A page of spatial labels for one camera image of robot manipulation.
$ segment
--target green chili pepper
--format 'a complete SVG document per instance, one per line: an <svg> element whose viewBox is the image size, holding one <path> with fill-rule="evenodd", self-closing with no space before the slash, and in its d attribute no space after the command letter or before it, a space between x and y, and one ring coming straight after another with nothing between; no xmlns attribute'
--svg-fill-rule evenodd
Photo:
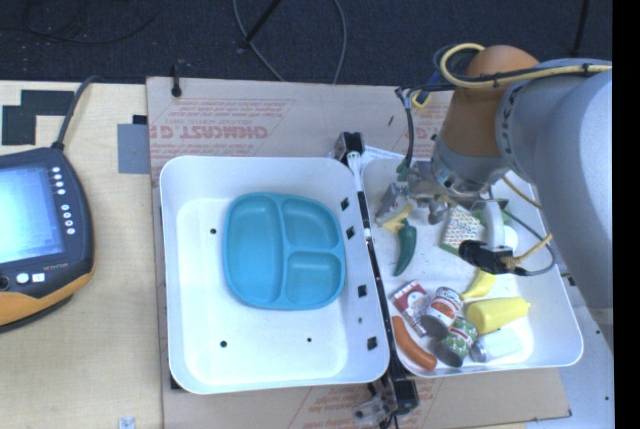
<svg viewBox="0 0 640 429"><path fill-rule="evenodd" d="M409 266L409 262L413 258L416 250L416 241L418 232L414 226L411 226L406 219L402 220L403 227L398 230L398 238L400 239L400 255L396 263L394 276L399 276Z"/></svg>

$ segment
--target table surface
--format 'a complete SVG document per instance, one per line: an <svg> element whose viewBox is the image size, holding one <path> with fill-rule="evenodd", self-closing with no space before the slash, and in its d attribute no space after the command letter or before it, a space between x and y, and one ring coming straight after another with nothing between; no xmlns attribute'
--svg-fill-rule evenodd
<svg viewBox="0 0 640 429"><path fill-rule="evenodd" d="M77 84L0 81L0 105L19 105L23 89ZM146 86L129 84L94 84L75 110L65 153L91 201L97 270L61 309L0 334L4 428L106 429L123 417L137 429L163 427L150 175L118 169L117 125L146 114ZM35 146L49 146L61 121L38 117Z"/></svg>

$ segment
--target blue plate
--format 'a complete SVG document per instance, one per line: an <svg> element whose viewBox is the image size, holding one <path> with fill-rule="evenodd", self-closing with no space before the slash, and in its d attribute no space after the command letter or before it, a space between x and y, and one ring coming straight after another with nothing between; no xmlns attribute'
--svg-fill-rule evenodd
<svg viewBox="0 0 640 429"><path fill-rule="evenodd" d="M236 198L226 214L222 249L229 288L251 306L321 308L344 287L340 225L310 198L268 192Z"/></svg>

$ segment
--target blue screen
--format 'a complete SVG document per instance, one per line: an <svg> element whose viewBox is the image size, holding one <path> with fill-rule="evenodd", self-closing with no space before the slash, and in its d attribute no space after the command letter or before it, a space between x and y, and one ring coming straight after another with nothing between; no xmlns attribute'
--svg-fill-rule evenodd
<svg viewBox="0 0 640 429"><path fill-rule="evenodd" d="M64 251L47 169L0 169L0 264Z"/></svg>

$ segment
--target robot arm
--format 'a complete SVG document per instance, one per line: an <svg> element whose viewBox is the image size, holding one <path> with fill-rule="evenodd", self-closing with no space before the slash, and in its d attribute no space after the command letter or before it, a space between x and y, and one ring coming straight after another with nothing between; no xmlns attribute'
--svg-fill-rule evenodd
<svg viewBox="0 0 640 429"><path fill-rule="evenodd" d="M535 185L557 249L613 352L611 63L538 63L514 47L472 47L480 51L466 74L487 86L443 70L458 87L431 174L458 198L478 196L510 169ZM510 83L495 75L532 67L540 74Z"/></svg>

